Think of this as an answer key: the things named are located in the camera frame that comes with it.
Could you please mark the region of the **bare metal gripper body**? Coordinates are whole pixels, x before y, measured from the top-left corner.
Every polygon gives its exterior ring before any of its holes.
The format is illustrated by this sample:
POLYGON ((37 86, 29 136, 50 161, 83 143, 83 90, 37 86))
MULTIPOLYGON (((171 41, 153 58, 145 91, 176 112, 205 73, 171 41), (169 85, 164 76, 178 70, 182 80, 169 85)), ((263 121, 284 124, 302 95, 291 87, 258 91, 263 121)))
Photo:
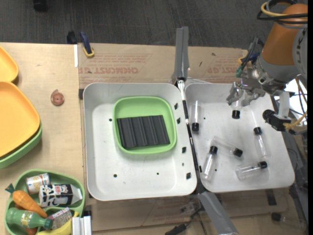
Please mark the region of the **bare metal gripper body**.
POLYGON ((260 82, 261 78, 267 78, 266 72, 263 68, 247 68, 241 75, 242 89, 257 94, 265 94, 267 91, 260 82))

